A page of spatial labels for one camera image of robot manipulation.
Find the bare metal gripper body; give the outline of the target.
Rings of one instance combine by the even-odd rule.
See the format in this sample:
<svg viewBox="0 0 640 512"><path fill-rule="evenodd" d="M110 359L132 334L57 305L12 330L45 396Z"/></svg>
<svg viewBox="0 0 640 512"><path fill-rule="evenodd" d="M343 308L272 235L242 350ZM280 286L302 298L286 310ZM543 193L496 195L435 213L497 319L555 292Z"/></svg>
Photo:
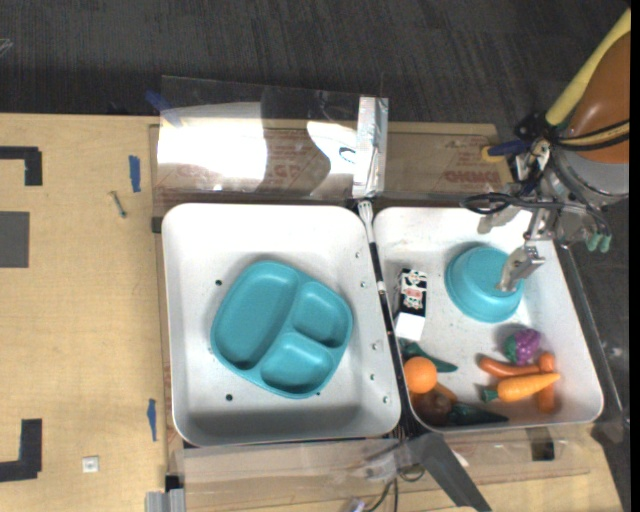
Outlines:
<svg viewBox="0 0 640 512"><path fill-rule="evenodd" d="M589 242L600 236L593 211L580 202L535 202L525 207L532 213L523 238L526 245L555 240L563 247Z"/></svg>

